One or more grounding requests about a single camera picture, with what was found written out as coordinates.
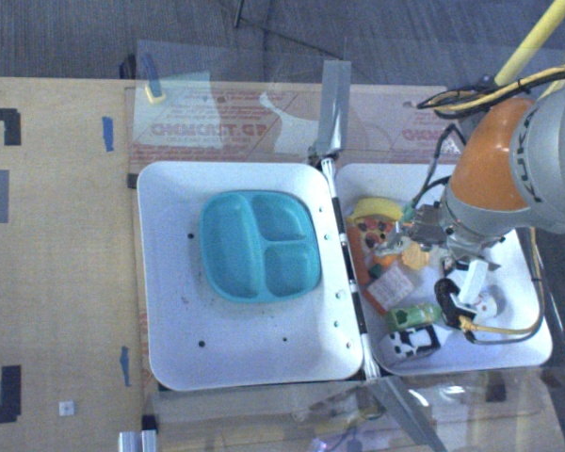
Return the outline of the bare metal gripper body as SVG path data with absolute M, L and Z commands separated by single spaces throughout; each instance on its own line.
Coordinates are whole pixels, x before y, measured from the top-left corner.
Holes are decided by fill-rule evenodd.
M 423 204 L 412 217 L 409 238 L 419 245 L 448 248 L 448 240 L 454 233 L 454 220 L 445 202 Z

